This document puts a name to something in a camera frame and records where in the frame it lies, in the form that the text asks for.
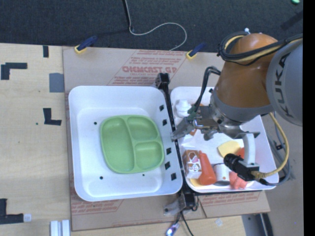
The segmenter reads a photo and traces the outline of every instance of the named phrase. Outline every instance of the dark carpet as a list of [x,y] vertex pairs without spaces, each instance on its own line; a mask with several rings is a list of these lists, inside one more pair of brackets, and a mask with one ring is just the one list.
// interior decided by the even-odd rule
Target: dark carpet
[[[278,40],[303,33],[303,0],[126,0],[134,33],[173,22],[187,31],[176,50],[204,42],[216,52],[227,35],[249,28]],[[0,0],[0,43],[75,46],[98,37],[94,46],[170,50],[184,31],[166,25],[145,36],[128,31],[123,0]]]

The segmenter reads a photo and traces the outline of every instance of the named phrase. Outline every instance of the white tray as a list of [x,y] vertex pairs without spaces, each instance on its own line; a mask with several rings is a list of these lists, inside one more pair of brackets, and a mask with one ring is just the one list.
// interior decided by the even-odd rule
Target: white tray
[[[209,105],[211,93],[209,92],[211,88],[206,88],[201,104],[204,106]],[[171,92],[171,102],[172,109],[174,115],[175,126],[179,124],[182,118],[178,117],[176,114],[175,105],[179,100],[187,100],[189,104],[194,104],[197,98],[200,95],[201,88],[200,87],[178,87],[174,88]],[[259,170],[261,172],[270,172],[276,169],[276,164],[274,158],[272,156],[272,152],[268,143],[267,135],[261,120],[260,116],[255,117],[253,120],[247,122],[242,126],[244,131],[249,132],[260,132],[260,134],[255,138],[255,146],[256,146],[256,157],[255,161],[260,165]],[[209,141],[205,141],[203,139],[203,134],[201,134],[200,130],[197,130],[196,134],[192,136],[185,136],[178,140],[179,146],[181,148],[181,153],[184,153],[183,147],[195,148],[197,150],[201,150],[206,153],[210,163],[213,165],[218,163],[223,163],[223,158],[219,155],[217,151],[217,147],[224,142],[232,140],[228,136],[220,133],[215,134],[213,139]],[[243,140],[236,139],[241,147],[244,146]],[[274,174],[266,178],[268,182],[278,182],[279,175]],[[237,192],[237,191],[254,191],[254,190],[266,190],[273,189],[274,186],[266,186],[257,181],[251,181],[247,184],[245,189],[232,189],[230,185],[227,186],[218,186],[218,185],[206,185],[206,186],[194,186],[190,179],[186,178],[186,182],[188,186],[199,193],[215,193],[215,192]]]
[[[69,94],[74,187],[86,201],[169,195],[183,184],[163,93],[154,87],[79,86]],[[160,167],[134,174],[111,171],[103,157],[100,125],[118,115],[143,115],[157,125],[164,147]]]

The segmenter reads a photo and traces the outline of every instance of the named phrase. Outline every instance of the clamp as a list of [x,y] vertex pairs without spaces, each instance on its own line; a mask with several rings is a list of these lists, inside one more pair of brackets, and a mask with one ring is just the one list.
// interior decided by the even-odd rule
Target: clamp
[[86,50],[87,47],[93,46],[96,41],[97,41],[97,36],[89,37],[88,39],[83,41],[80,45],[77,45],[76,47],[74,47],[74,51],[77,54],[81,54]]
[[200,52],[205,46],[205,43],[197,45],[193,50],[186,53],[186,57],[188,59],[193,59],[196,56],[197,52]]

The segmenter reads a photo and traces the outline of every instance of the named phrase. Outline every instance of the green divided plate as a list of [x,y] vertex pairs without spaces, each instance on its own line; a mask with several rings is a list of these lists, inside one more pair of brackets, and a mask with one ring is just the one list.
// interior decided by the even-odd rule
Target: green divided plate
[[105,161],[117,173],[150,171],[164,161],[158,127],[149,117],[110,117],[102,122],[100,137]]

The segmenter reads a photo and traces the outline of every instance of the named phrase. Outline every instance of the cardboard sheet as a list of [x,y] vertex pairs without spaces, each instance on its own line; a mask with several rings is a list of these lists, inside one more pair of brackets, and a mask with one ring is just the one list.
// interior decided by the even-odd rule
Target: cardboard sheet
[[[170,89],[179,86],[200,87],[204,70],[223,67],[223,60],[215,53],[198,53],[186,59],[185,52],[88,48],[82,54],[73,47],[63,47],[66,125],[70,173],[70,201],[72,230],[100,229],[139,224],[174,221],[165,216],[163,205],[177,196],[124,199],[103,202],[86,202],[80,199],[73,187],[73,166],[68,94],[76,86],[151,86],[158,73],[168,73]],[[208,85],[214,86],[218,77],[211,75]],[[205,219],[270,211],[263,191],[227,193],[199,196],[201,206],[188,212],[186,219]]]

